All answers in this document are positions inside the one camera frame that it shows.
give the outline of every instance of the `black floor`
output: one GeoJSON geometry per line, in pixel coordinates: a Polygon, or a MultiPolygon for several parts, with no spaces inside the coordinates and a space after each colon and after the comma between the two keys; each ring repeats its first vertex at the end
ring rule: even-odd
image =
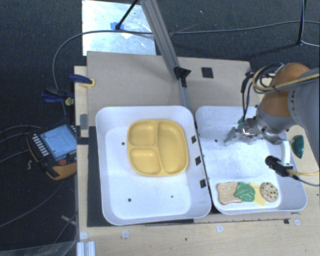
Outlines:
{"type": "MultiPolygon", "coordinates": [[[[132,1],[110,1],[131,3],[132,1]]],[[[299,21],[302,0],[162,0],[158,1],[170,32],[195,25],[187,31],[229,30],[257,27],[286,21],[299,21]]],[[[0,0],[0,132],[16,125],[47,126],[63,118],[59,103],[42,102],[41,92],[53,88],[53,56],[69,37],[82,31],[81,0],[0,0]]],[[[307,21],[320,20],[320,2],[309,0],[307,21]]],[[[297,45],[299,23],[239,32],[172,36],[178,56],[249,61],[253,69],[283,62],[319,67],[319,48],[297,45]]],[[[319,44],[319,25],[306,23],[303,40],[319,44]]],[[[61,51],[56,61],[61,90],[70,92],[67,75],[73,66],[84,65],[81,39],[61,51]]],[[[69,121],[74,113],[67,108],[69,121]]],[[[0,134],[32,132],[21,127],[0,134]]],[[[0,161],[26,149],[25,136],[0,143],[0,161]]],[[[43,206],[28,212],[50,197],[61,185],[36,166],[28,168],[29,154],[0,163],[0,251],[52,244],[66,222],[61,216],[75,213],[74,178],[64,181],[58,192],[43,206]]],[[[58,242],[74,239],[69,225],[58,242]]]]}

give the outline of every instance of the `black bracket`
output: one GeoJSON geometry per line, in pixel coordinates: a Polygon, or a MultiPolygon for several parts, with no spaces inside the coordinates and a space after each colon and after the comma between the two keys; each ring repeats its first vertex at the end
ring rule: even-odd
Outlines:
{"type": "Polygon", "coordinates": [[[186,77],[191,73],[191,70],[176,66],[173,69],[176,79],[181,79],[182,87],[187,88],[186,77]]]}

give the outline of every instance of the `device button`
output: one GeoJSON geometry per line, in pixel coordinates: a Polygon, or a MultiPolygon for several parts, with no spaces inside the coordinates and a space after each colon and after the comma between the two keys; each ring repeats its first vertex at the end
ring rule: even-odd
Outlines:
{"type": "Polygon", "coordinates": [[[58,163],[60,166],[65,166],[67,164],[67,160],[65,158],[63,158],[63,159],[59,160],[58,163]]]}

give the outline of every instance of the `handheld electronic device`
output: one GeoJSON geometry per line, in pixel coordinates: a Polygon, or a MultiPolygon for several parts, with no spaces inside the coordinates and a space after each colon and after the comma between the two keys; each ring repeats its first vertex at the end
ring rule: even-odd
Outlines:
{"type": "Polygon", "coordinates": [[[63,124],[45,128],[27,137],[34,160],[53,180],[67,178],[77,171],[76,128],[63,124]]]}

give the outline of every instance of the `divided yellow plate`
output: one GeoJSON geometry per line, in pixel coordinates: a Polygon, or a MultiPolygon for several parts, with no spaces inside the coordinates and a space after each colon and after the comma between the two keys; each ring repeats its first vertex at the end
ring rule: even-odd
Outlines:
{"type": "Polygon", "coordinates": [[[140,175],[172,176],[188,167],[185,132],[174,121],[136,121],[129,127],[126,140],[130,165],[140,175]]]}

